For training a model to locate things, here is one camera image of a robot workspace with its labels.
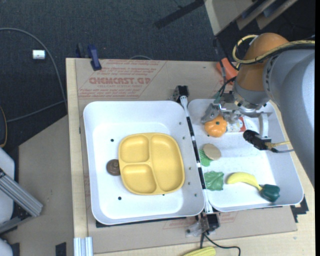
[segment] yellow divided plate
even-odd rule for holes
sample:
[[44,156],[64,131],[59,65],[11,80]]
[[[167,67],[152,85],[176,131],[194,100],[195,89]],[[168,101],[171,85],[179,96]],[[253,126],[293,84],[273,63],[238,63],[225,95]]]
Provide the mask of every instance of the yellow divided plate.
[[120,142],[118,157],[123,184],[134,194],[167,194],[185,182],[179,146],[167,134],[129,135]]

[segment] robotic arm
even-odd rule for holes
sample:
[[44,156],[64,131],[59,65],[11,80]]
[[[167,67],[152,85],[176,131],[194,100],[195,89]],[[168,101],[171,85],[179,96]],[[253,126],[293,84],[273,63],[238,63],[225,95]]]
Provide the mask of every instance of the robotic arm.
[[286,133],[315,187],[315,42],[288,42],[274,33],[251,42],[233,85],[233,103],[253,115],[269,100],[279,108]]

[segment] yellow corn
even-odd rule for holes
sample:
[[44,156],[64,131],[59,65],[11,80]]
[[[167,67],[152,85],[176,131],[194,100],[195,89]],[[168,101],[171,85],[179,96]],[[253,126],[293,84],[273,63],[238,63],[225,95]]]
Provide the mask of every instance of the yellow corn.
[[206,247],[202,249],[197,249],[191,252],[188,252],[187,254],[184,254],[183,256],[215,256],[216,250],[213,247]]

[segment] blue clip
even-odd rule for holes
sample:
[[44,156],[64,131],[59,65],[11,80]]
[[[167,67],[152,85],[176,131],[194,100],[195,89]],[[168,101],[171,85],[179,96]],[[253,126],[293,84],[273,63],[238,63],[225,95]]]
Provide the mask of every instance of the blue clip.
[[99,59],[98,59],[98,51],[97,48],[93,44],[88,45],[88,54],[89,57],[92,58],[91,60],[91,66],[94,71],[101,70],[102,67],[100,65]]

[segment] banana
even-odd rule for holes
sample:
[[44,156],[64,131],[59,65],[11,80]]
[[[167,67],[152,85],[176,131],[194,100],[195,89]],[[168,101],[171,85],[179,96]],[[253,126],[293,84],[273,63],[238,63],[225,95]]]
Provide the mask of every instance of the banana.
[[247,172],[235,172],[231,174],[226,180],[227,184],[234,184],[238,182],[247,183],[251,186],[256,187],[259,191],[262,190],[262,187],[258,184],[257,179],[250,173]]

